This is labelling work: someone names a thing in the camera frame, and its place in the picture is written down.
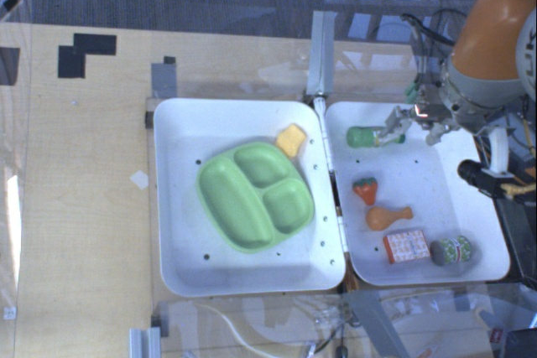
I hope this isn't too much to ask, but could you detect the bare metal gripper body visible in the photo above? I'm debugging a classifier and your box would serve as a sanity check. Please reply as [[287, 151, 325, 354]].
[[412, 83, 459, 131]]

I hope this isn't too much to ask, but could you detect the green bottle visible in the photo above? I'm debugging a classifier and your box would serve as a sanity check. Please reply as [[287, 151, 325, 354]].
[[346, 126, 408, 149]]

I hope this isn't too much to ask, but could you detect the white plastic tray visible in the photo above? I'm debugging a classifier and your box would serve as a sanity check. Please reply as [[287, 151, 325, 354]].
[[153, 97, 347, 298], [324, 101, 513, 288]]

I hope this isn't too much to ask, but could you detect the red strawberry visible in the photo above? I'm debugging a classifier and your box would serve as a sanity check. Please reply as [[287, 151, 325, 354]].
[[352, 176, 378, 207]]

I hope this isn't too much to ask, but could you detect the thin black and white rod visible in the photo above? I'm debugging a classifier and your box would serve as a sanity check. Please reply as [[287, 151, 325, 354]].
[[313, 95, 351, 255]]

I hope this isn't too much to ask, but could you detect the orange chicken drumstick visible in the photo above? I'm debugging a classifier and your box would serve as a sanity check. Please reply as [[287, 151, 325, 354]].
[[365, 205, 414, 232]]

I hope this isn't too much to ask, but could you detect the yellow biscuit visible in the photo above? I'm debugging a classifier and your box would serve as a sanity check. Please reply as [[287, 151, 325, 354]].
[[274, 123, 308, 158]]

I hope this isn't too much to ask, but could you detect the orange and white carton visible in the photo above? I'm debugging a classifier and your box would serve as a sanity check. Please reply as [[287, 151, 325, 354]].
[[382, 227, 432, 266]]

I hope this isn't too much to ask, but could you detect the green and grey can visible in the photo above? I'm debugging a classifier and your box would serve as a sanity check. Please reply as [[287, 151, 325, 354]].
[[429, 235, 473, 267]]

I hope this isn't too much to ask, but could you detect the green divided plate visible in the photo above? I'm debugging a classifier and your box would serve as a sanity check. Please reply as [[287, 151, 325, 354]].
[[196, 141, 316, 254]]

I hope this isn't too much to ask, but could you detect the black cylinder on white bracket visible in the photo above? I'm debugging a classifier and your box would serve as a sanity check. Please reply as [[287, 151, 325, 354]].
[[456, 127, 518, 199]]

